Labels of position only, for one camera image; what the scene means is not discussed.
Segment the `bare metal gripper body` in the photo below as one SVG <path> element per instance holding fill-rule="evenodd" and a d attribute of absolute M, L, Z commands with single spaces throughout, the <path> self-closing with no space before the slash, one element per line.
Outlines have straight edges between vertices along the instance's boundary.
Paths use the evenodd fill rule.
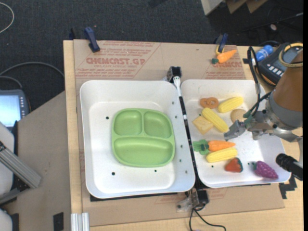
<path fill-rule="evenodd" d="M 302 126 L 302 113 L 288 109 L 276 112 L 271 108 L 258 111 L 246 126 L 248 131 L 267 130 L 269 136 L 276 136 L 288 142 L 301 142 L 302 136 L 293 131 Z"/>

